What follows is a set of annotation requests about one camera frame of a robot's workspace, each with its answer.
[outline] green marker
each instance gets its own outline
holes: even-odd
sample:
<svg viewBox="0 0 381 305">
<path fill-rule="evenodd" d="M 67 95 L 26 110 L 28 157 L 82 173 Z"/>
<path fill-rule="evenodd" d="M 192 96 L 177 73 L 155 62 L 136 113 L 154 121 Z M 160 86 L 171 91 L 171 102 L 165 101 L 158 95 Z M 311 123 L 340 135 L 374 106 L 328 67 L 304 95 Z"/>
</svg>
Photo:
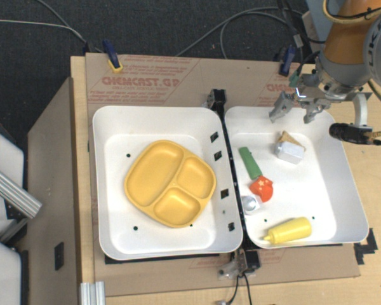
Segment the green marker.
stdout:
<svg viewBox="0 0 381 305">
<path fill-rule="evenodd" d="M 251 155 L 251 151 L 248 150 L 247 147 L 242 147 L 242 148 L 239 148 L 239 153 L 241 155 L 241 158 L 243 159 L 244 165 L 247 168 L 247 172 L 248 172 L 248 175 L 250 176 L 250 179 L 255 180 L 259 176 L 261 176 L 262 175 L 261 169 L 260 167 L 258 167 L 253 156 Z"/>
</svg>

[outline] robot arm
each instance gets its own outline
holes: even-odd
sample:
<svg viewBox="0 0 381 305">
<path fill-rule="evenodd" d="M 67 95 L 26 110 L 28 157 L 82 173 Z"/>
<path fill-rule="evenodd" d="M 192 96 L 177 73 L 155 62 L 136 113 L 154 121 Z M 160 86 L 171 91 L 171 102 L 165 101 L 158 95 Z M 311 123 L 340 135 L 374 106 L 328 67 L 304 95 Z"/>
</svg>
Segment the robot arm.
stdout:
<svg viewBox="0 0 381 305">
<path fill-rule="evenodd" d="M 314 53 L 312 74 L 302 74 L 302 67 L 291 77 L 294 94 L 279 96 L 269 116 L 272 122 L 284 116 L 298 103 L 306 109 L 309 123 L 331 103 L 351 101 L 356 110 L 351 125 L 336 123 L 330 134 L 356 144 L 381 144 L 367 126 L 367 100 L 371 93 L 361 93 L 362 86 L 374 80 L 381 86 L 381 0 L 345 0 L 338 15 L 323 11 L 333 22 L 323 49 Z"/>
</svg>

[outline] yellow plate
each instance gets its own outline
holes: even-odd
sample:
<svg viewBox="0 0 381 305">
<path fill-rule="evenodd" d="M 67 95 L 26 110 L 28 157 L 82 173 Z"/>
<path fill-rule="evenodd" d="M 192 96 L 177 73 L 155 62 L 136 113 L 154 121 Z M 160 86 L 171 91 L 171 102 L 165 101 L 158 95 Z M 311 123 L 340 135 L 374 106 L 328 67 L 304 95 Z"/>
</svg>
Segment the yellow plate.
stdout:
<svg viewBox="0 0 381 305">
<path fill-rule="evenodd" d="M 192 224 L 216 188 L 214 171 L 203 159 L 169 140 L 151 143 L 124 180 L 128 199 L 170 227 Z"/>
</svg>

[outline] red object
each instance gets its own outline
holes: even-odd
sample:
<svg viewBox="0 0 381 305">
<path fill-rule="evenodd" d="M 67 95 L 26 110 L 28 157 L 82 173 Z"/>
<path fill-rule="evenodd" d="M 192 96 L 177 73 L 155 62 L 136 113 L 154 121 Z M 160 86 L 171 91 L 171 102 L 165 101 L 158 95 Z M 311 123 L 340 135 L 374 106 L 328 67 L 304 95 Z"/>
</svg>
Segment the red object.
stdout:
<svg viewBox="0 0 381 305">
<path fill-rule="evenodd" d="M 250 185 L 250 191 L 259 196 L 262 202 L 267 202 L 272 197 L 272 181 L 261 175 Z"/>
</svg>

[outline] yellow bottle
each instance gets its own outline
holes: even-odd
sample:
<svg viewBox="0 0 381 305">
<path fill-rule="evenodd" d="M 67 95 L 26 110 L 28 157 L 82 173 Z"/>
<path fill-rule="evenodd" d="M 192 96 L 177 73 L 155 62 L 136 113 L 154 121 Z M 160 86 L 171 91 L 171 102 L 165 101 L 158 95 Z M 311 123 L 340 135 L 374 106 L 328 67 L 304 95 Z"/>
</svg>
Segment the yellow bottle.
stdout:
<svg viewBox="0 0 381 305">
<path fill-rule="evenodd" d="M 265 241 L 272 244 L 284 243 L 286 241 L 299 240 L 312 234 L 312 226 L 305 217 L 299 217 L 284 224 L 270 228 L 268 235 L 264 237 Z"/>
</svg>

